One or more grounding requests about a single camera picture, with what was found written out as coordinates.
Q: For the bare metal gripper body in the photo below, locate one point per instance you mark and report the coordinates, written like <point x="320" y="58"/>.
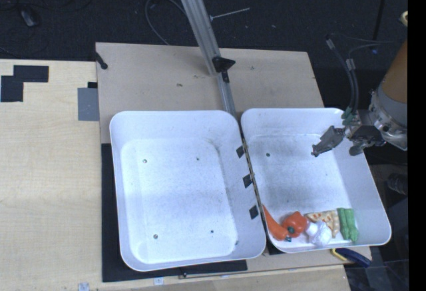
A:
<point x="367" y="134"/>

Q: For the pale brown flat board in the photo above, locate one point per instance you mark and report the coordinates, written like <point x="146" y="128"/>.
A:
<point x="159" y="83"/>

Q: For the green asparagus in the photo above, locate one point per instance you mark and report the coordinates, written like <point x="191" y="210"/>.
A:
<point x="348" y="223"/>

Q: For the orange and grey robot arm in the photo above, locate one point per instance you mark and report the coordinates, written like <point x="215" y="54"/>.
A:
<point x="396" y="83"/>

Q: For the orange carrot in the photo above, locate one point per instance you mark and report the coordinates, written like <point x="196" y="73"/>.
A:
<point x="273" y="227"/>

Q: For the white plastic tray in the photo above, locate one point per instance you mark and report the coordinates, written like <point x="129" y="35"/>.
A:
<point x="299" y="179"/>
<point x="179" y="196"/>

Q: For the orange bell pepper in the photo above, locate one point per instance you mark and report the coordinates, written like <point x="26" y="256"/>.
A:
<point x="295" y="223"/>

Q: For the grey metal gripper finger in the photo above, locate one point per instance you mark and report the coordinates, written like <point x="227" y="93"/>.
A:
<point x="355" y="150"/>
<point x="327" y="141"/>

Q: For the white crumpled lump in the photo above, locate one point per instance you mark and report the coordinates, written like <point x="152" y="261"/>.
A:
<point x="320" y="233"/>

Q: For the yellow pizza slice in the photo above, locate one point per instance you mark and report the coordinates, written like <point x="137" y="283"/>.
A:
<point x="327" y="218"/>

